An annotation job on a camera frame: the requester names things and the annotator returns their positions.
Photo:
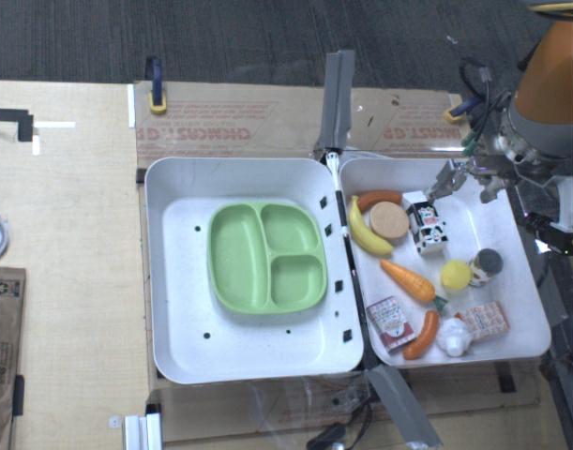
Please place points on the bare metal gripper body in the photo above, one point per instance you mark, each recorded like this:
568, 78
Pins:
506, 164

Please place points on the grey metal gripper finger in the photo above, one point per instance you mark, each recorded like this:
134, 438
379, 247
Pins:
447, 178
492, 189

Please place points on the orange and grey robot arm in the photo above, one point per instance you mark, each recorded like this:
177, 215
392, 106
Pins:
546, 82

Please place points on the white cow print milk carton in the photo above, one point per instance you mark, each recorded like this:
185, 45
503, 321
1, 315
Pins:
429, 232

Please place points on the orange sausage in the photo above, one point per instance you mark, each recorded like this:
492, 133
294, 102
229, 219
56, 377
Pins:
423, 336
380, 197

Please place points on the tan round biscuit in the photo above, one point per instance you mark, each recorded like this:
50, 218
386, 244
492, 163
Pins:
389, 220

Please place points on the small can with grey lid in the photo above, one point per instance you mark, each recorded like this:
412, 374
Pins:
487, 263

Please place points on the yellow ball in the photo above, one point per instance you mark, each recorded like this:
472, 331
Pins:
455, 275

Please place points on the yellow banana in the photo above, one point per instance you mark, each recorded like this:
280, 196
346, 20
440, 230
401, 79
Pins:
361, 235

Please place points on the orange carrot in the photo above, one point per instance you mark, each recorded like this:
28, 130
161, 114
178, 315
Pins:
408, 280

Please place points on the white plastic tray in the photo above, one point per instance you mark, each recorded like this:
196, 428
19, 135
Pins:
492, 307
187, 298

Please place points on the orange and white packet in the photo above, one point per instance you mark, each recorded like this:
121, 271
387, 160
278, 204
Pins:
485, 320

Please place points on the red and white carton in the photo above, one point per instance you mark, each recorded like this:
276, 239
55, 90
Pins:
390, 324

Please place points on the green divided plate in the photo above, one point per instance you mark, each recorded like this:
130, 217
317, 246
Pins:
239, 256

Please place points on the brown cardboard board red print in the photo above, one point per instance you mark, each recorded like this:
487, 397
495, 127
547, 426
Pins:
230, 120

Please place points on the brown paper bag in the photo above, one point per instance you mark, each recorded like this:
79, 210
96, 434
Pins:
2, 345

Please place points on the black cylinder on white bracket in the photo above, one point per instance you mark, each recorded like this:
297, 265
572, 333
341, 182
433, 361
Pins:
548, 232

